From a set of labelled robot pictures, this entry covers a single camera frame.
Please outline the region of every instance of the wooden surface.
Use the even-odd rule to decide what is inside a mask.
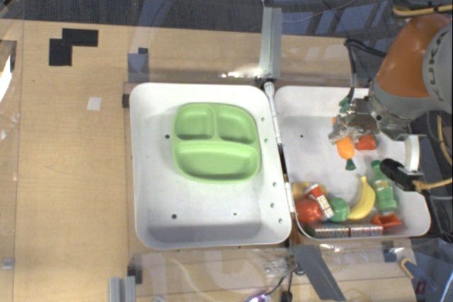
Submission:
[[[49,66],[49,39],[61,38],[64,27],[99,30],[98,47],[73,47],[71,67]],[[23,41],[16,266],[13,290],[11,273],[4,271],[0,288],[10,288],[14,302],[107,301],[109,278],[125,276],[134,251],[128,242],[121,103],[127,53],[148,47],[155,74],[197,69],[212,76],[257,64],[260,36],[27,21]],[[284,37],[282,43],[284,73],[347,81],[349,65],[341,40]],[[92,97],[101,98],[100,110],[87,110]],[[183,261],[181,254],[151,252],[147,257],[157,262],[149,265],[155,273],[150,277],[159,280],[159,271],[181,276],[177,286],[162,285],[167,301],[242,301],[272,286],[273,281],[260,274],[236,283],[235,273],[241,276],[241,261],[247,257],[241,249],[227,253],[230,263],[206,259],[209,251],[193,252]],[[335,268],[334,262],[329,267]],[[356,263],[334,271],[351,300],[385,301],[395,293],[399,301],[415,300],[410,281],[395,263],[377,262],[377,274],[363,274],[368,267]],[[222,291],[222,284],[210,282],[206,271],[212,268],[231,272],[234,291]],[[384,279],[388,289],[379,288]],[[294,280],[293,291],[295,301],[317,301],[306,277]],[[153,301],[153,291],[142,295],[139,301]],[[10,300],[11,294],[0,294],[1,302]]]

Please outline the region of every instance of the green plate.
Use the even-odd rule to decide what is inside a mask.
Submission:
[[[243,182],[260,170],[261,152],[253,117],[223,103],[188,103],[173,121],[173,160],[186,178]]]

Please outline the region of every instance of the white tray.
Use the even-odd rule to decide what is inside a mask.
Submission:
[[[340,109],[338,103],[348,91],[348,88],[287,86],[275,94],[275,105],[289,180],[320,182],[330,195],[342,197],[353,205],[359,197],[360,176],[366,175],[372,180],[371,162],[392,158],[405,164],[406,150],[403,142],[392,141],[380,133],[377,135],[378,149],[356,151],[353,160],[357,170],[345,170],[345,160],[329,142],[328,134],[332,130],[332,117]],[[363,97],[367,92],[367,89],[356,89],[355,95]],[[386,230],[383,238],[425,234],[430,227],[425,198],[417,192],[404,192],[397,187],[394,187],[394,195],[398,202],[396,213],[403,225]],[[365,222],[376,213],[374,210]]]
[[[261,168],[247,182],[209,184],[174,166],[171,135],[186,103],[228,103],[249,111],[258,128]],[[251,86],[143,83],[130,96],[135,223],[154,249],[276,244],[291,231],[275,130],[265,94]]]

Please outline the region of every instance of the red tomato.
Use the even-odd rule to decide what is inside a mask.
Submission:
[[[299,220],[299,223],[303,224],[311,223],[323,216],[318,202],[308,198],[296,203],[296,212],[297,220]]]

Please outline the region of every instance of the yellow cable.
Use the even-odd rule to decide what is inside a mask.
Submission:
[[[431,6],[430,8],[422,8],[422,9],[410,9],[405,6],[395,5],[392,8],[392,10],[397,16],[403,16],[403,17],[424,16],[426,14],[444,13],[446,11],[452,11],[453,4],[441,5],[438,7]]]
[[[437,115],[437,137],[439,139],[440,149],[442,150],[442,153],[444,154],[445,158],[447,159],[447,162],[451,166],[452,157],[448,154],[447,148],[445,147],[444,134],[442,132],[442,118],[440,117],[440,115]]]
[[[451,184],[452,178],[438,181],[438,182],[433,182],[433,183],[423,182],[421,180],[414,180],[412,183],[415,185],[415,188],[417,189],[417,191],[421,192],[422,190],[430,190],[430,189],[434,189],[435,187],[441,187],[441,186]]]

